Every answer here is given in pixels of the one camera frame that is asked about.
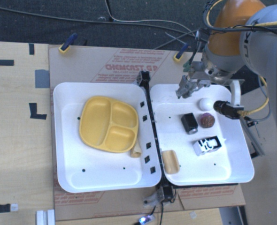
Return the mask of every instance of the black floor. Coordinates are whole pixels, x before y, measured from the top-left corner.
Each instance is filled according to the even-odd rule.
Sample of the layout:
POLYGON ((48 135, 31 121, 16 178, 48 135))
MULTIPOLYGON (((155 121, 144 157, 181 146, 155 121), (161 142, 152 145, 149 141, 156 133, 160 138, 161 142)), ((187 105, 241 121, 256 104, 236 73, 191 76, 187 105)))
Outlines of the black floor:
MULTIPOLYGON (((2 8, 86 20, 66 21, 0 9, 0 41, 62 44, 75 32, 78 34, 75 45, 179 50, 182 44, 178 41, 164 44, 171 40, 166 32, 177 37, 186 31, 180 25, 171 22, 140 22, 140 25, 132 25, 116 21, 169 20, 194 31, 205 27, 202 11, 208 1, 108 0, 109 11, 115 18, 113 21, 105 0, 0 0, 2 8)), ((266 6, 277 4, 277 0, 261 1, 266 6)), ((193 36, 186 36, 183 41, 194 45, 193 36)), ((239 70, 235 77, 245 79, 243 93, 257 86, 256 76, 246 67, 239 70)))

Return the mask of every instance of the beige object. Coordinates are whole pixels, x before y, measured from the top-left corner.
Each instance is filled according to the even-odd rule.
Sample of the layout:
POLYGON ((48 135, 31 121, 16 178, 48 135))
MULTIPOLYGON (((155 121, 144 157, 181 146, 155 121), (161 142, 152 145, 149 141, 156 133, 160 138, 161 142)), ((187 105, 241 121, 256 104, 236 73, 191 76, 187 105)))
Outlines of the beige object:
POLYGON ((179 172, 180 166, 174 150, 163 151, 162 159, 167 174, 175 174, 179 172))
POLYGON ((142 154, 142 150, 139 145, 139 140, 136 139, 134 146, 130 150, 130 156, 132 158, 138 158, 138 157, 140 157, 141 154, 142 154))

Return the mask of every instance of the white tray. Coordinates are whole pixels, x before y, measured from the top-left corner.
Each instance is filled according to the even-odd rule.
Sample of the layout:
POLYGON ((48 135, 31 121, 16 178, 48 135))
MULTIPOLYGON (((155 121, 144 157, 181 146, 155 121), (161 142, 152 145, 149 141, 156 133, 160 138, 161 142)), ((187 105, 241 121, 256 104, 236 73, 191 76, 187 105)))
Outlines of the white tray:
POLYGON ((232 120, 209 111, 215 124, 211 128, 198 127, 198 132, 188 135, 181 122, 182 115, 193 113, 196 120, 205 113, 199 108, 202 98, 230 101, 231 93, 223 86, 211 85, 194 92, 191 97, 178 99, 177 84, 158 84, 151 88, 150 97, 156 131, 161 151, 176 152, 180 171, 165 174, 174 185, 207 185, 243 183, 254 176, 254 167, 239 120, 232 120), (193 143, 202 138, 218 136, 222 147, 212 153, 197 156, 193 143))
POLYGON ((54 124, 57 173, 60 186, 71 193, 145 188, 161 179, 152 124, 143 89, 125 83, 61 83, 54 89, 54 124), (138 141, 142 154, 111 153, 85 145, 79 120, 85 102, 107 96, 132 105, 138 113, 138 141))

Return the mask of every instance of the wooden table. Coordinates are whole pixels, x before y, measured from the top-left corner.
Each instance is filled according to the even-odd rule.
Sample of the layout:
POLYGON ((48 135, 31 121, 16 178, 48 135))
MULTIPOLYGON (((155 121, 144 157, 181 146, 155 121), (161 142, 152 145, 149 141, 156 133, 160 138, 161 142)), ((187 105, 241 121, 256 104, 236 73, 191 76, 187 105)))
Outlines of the wooden table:
MULTIPOLYGON (((0 42, 0 204, 17 203, 18 211, 0 213, 0 224, 35 224, 38 210, 54 209, 50 89, 36 88, 35 71, 49 70, 48 45, 0 42), (31 119, 29 103, 46 119, 31 119)), ((162 224, 222 225, 219 209, 164 212, 162 224)), ((129 225, 141 215, 61 221, 57 225, 129 225)))

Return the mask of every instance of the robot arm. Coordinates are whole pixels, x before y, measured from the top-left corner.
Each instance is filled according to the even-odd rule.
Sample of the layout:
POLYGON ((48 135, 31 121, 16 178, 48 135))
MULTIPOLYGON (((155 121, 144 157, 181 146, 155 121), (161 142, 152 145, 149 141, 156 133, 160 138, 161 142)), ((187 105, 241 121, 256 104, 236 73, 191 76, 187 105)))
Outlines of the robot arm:
MULTIPOLYGON (((228 86, 232 75, 246 64, 267 79, 276 117, 277 5, 266 7, 259 0, 227 0, 212 26, 209 13, 220 1, 223 0, 212 0, 206 6, 204 23, 212 33, 202 52, 202 60, 188 64, 188 75, 182 77, 176 94, 178 98, 187 98, 212 83, 228 86)), ((237 106, 227 102, 214 108, 222 113, 221 108, 225 107, 225 111, 230 112, 228 117, 238 119, 247 113, 242 112, 242 106, 237 106)))

